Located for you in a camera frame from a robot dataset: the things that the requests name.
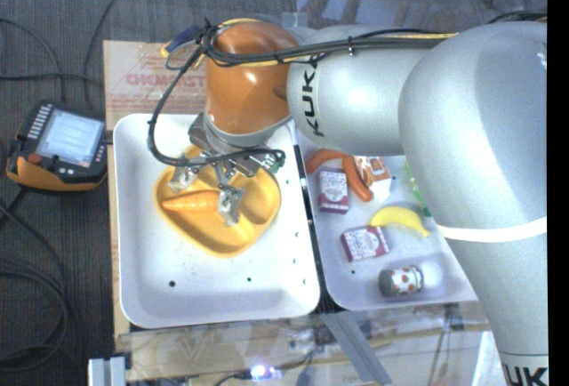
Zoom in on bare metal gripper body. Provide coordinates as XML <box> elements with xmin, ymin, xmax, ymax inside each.
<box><xmin>188</xmin><ymin>114</ymin><xmax>270</xmax><ymax>189</ymax></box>

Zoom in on orange carrot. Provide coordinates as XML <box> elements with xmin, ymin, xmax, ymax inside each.
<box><xmin>160</xmin><ymin>189</ymin><xmax>221</xmax><ymax>213</ymax></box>

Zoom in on yellow divided plate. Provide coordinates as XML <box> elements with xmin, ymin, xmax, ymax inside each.
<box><xmin>153</xmin><ymin>143</ymin><xmax>283</xmax><ymax>260</ymax></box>

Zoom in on white plastic tray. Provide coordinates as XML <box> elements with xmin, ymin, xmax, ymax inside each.
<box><xmin>294</xmin><ymin>125</ymin><xmax>479</xmax><ymax>312</ymax></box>
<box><xmin>112</xmin><ymin>112</ymin><xmax>322</xmax><ymax>330</ymax></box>

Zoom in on orange-red sausage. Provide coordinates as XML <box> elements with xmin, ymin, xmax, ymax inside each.
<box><xmin>341</xmin><ymin>155</ymin><xmax>374</xmax><ymax>204</ymax></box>
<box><xmin>305</xmin><ymin>149</ymin><xmax>346</xmax><ymax>174</ymax></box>

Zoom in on brown cardboard board red print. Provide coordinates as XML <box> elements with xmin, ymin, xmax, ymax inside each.
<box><xmin>102</xmin><ymin>39</ymin><xmax>490</xmax><ymax>372</ymax></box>

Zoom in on purple and white carton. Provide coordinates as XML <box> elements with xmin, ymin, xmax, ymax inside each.
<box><xmin>340</xmin><ymin>224</ymin><xmax>391</xmax><ymax>263</ymax></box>
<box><xmin>317</xmin><ymin>168</ymin><xmax>350</xmax><ymax>215</ymax></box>

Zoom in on white and orange carton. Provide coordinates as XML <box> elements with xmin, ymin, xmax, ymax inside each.
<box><xmin>354</xmin><ymin>155</ymin><xmax>394</xmax><ymax>204</ymax></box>

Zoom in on yellow banana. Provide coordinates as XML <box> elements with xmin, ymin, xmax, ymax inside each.
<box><xmin>369</xmin><ymin>205</ymin><xmax>432</xmax><ymax>239</ymax></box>

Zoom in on small can with red print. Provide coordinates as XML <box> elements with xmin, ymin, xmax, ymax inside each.
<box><xmin>378</xmin><ymin>264</ymin><xmax>425</xmax><ymax>299</ymax></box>

